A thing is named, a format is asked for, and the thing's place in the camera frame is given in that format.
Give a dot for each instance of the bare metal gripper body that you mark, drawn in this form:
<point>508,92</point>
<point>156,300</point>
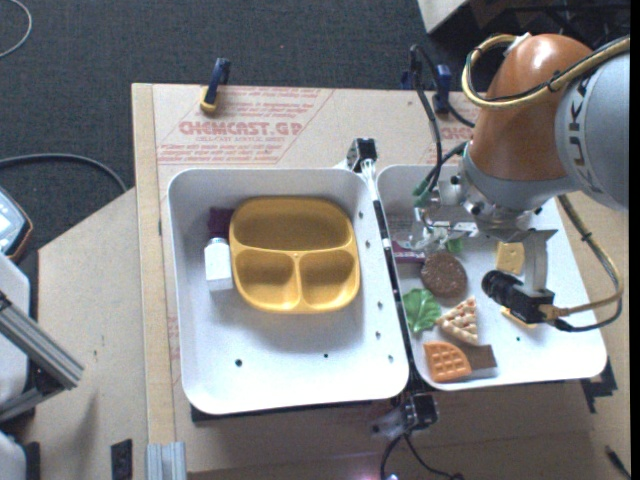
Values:
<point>492,218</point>

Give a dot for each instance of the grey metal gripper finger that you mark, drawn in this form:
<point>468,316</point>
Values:
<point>434,234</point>
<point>465,227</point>

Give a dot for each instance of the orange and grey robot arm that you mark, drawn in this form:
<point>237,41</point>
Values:
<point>520,118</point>

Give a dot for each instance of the small green piece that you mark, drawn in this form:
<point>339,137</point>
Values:
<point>455,245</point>

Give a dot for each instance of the silver foil packet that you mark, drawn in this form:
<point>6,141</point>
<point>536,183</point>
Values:
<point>410,233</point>

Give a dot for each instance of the dark red packet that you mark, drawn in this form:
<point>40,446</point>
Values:
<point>407,257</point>

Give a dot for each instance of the brown burger patty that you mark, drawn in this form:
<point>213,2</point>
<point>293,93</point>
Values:
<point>444,274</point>

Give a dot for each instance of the yellow cheese slice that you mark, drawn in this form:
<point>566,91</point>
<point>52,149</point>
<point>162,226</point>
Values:
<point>511,258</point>

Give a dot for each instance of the thin black and white rod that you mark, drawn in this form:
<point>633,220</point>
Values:
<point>385,228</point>

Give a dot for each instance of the green lettuce leaf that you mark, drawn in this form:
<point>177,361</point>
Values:
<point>421,310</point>

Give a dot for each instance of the pizza slice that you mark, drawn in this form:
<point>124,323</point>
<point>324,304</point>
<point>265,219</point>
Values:
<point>462,320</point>

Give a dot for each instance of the yellow flat piece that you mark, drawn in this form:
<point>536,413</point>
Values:
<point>515,316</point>

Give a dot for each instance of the orange waffle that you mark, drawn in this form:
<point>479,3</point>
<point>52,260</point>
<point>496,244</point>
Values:
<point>445,363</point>

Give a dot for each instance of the brown flat piece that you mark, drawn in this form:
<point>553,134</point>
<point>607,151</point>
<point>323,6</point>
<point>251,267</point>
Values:
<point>482,358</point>

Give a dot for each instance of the yellow divided plate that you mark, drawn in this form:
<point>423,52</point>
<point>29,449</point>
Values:
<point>295,228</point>

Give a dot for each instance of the white plastic tray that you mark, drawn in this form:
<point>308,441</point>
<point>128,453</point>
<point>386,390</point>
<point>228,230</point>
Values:
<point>540,353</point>
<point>280,358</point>

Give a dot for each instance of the brown cardboard board red print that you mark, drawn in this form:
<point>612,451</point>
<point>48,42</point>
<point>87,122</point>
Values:
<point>300,128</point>

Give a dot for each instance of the white bottle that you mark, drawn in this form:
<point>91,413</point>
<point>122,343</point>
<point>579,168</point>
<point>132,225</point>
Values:
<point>218,265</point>

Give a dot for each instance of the black cylinder on white bracket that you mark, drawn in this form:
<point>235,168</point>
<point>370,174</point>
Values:
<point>520,295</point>

